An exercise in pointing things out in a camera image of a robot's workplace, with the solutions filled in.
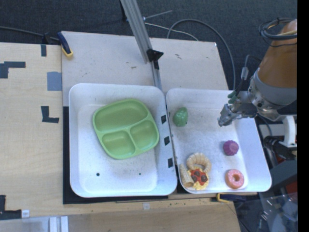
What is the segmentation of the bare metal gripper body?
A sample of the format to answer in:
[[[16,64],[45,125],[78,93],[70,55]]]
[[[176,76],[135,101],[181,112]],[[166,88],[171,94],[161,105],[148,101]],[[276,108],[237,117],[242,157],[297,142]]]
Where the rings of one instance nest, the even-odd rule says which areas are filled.
[[[236,118],[260,115],[270,121],[282,121],[285,115],[278,112],[281,108],[283,105],[268,100],[257,86],[249,86],[247,91],[233,91],[229,94],[229,110],[237,114]]]

